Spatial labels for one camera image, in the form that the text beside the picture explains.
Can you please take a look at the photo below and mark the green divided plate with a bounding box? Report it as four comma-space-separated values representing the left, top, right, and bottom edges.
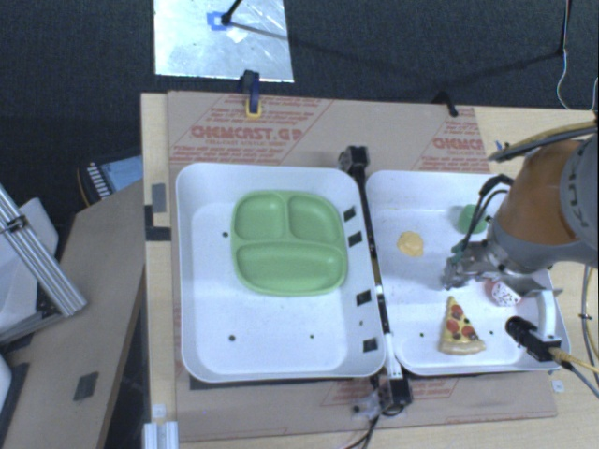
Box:
230, 190, 349, 297

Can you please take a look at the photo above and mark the brown cardboard board red print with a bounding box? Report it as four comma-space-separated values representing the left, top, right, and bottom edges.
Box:
167, 91, 559, 442

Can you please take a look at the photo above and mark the white plastic tray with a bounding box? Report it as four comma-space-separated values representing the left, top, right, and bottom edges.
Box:
175, 162, 387, 384
364, 169, 572, 377

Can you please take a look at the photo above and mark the yellow biscuit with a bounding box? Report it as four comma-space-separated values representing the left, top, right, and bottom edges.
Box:
396, 230, 425, 257

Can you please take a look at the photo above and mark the thin black and white rod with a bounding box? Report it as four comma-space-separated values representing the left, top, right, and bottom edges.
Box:
356, 166, 399, 373

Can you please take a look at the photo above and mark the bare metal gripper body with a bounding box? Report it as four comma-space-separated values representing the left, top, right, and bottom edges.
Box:
449, 241, 540, 290

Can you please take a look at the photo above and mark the black block with thin wires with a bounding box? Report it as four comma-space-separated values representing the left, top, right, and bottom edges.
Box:
377, 374, 415, 410
338, 145, 372, 172

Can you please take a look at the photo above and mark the red and white toy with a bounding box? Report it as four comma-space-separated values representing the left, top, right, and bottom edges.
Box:
486, 280, 522, 308

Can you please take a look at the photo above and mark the green round toy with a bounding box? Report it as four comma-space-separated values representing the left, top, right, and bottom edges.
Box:
456, 204, 489, 236

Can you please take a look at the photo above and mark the black cylinder on white bracket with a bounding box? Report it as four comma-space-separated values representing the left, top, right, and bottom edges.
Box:
504, 289, 562, 363

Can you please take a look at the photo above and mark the pizza slice toy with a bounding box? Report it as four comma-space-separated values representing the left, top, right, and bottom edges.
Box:
437, 296, 487, 355

